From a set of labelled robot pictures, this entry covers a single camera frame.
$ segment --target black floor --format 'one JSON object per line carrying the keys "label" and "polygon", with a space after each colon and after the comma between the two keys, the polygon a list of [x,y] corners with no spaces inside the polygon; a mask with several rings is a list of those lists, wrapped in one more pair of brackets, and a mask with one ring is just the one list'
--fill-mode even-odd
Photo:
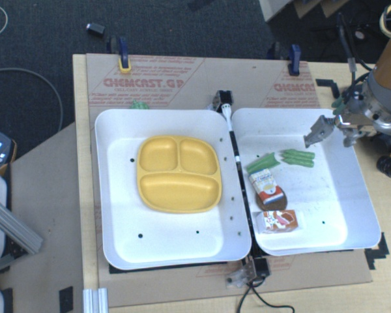
{"label": "black floor", "polygon": [[[366,39],[359,56],[375,63],[386,38],[377,25],[391,0],[351,0],[340,12]],[[265,59],[279,42],[287,57],[298,44],[302,60],[346,62],[337,38],[336,15],[316,7],[299,19],[287,5],[266,23],[258,0],[0,0],[8,26],[0,34],[0,68],[25,68],[55,86],[64,109],[63,127],[74,121],[72,55],[104,53],[106,38],[124,35],[129,52],[141,55]],[[86,32],[106,27],[106,37]],[[0,28],[4,16],[0,12]],[[18,156],[59,128],[57,97],[44,81],[26,72],[0,72],[0,131],[18,143]]]}

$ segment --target gray surface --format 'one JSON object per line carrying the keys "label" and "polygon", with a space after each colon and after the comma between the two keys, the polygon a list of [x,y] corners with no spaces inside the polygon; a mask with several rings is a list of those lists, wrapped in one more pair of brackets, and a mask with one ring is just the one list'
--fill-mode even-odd
{"label": "gray surface", "polygon": [[12,165],[12,212],[41,237],[40,252],[24,256],[0,275],[13,289],[14,313],[59,312],[59,291],[74,288],[82,310],[80,204],[75,126],[39,145]]}

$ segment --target yellow divided dish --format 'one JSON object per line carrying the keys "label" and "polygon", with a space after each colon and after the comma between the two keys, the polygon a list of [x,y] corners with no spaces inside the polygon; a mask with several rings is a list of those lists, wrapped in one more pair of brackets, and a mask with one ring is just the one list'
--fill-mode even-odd
{"label": "yellow divided dish", "polygon": [[139,148],[139,194],[152,209],[196,213],[212,209],[222,196],[217,155],[203,140],[154,136]]}

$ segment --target brown round object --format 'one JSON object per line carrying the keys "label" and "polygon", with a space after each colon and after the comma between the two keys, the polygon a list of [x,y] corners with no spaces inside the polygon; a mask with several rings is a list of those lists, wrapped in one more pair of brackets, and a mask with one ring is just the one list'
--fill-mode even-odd
{"label": "brown round object", "polygon": [[281,189],[281,191],[284,194],[283,198],[280,198],[276,201],[272,201],[271,203],[268,204],[264,204],[261,198],[259,197],[259,195],[255,194],[256,204],[258,204],[259,208],[264,211],[285,210],[288,204],[287,195],[285,195],[284,190]]}

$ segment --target wooden table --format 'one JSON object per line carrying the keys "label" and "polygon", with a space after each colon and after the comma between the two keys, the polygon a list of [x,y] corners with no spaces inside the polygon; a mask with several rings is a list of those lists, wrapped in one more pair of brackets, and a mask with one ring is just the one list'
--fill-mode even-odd
{"label": "wooden table", "polygon": [[[83,256],[83,284],[85,289],[97,289],[98,269],[94,223],[94,197],[91,162],[91,137],[88,114],[86,56],[74,55],[74,91],[76,105],[76,130],[78,143],[78,175],[81,209],[81,240]],[[350,84],[346,64],[309,63],[314,79],[333,79],[340,89]],[[332,94],[329,88],[317,87],[322,108],[329,108]],[[350,286],[333,286],[307,290],[284,291],[264,294],[265,300],[275,305],[289,304],[296,312],[391,312],[391,179],[376,169],[379,155],[375,154],[368,141],[360,140],[355,145],[362,174],[368,187],[375,211],[384,232],[390,254],[384,260],[376,260],[372,271],[373,282]],[[235,312],[240,296],[219,297],[153,305],[111,308],[110,312]],[[267,312],[254,295],[249,295],[243,312]]]}

